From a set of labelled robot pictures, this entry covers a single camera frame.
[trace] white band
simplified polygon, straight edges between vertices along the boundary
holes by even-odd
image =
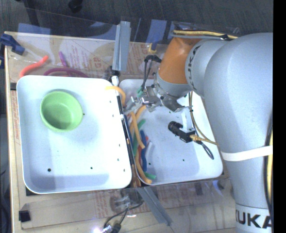
[[[273,145],[247,150],[238,153],[224,153],[221,155],[225,161],[244,161],[256,157],[262,157],[273,154]]]

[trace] purple tube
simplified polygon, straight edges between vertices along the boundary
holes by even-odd
[[[48,76],[49,74],[53,73],[53,72],[69,72],[69,73],[76,73],[78,74],[80,77],[82,78],[88,78],[88,76],[86,74],[84,74],[83,72],[80,72],[76,69],[70,68],[70,67],[57,67],[57,68],[52,68],[47,70],[44,73],[44,76]]]

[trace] orange object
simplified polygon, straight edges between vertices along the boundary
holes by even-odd
[[[169,83],[187,83],[185,63],[192,47],[201,39],[174,37],[168,45],[158,69],[161,79]]]
[[[32,69],[35,69],[37,67],[40,67],[41,65],[43,65],[47,60],[48,60],[48,56],[44,56],[40,61],[38,61],[37,63],[33,63],[27,67],[25,67],[21,72],[20,72],[20,78],[22,78],[23,76],[25,76],[25,74],[27,72],[29,72]]]

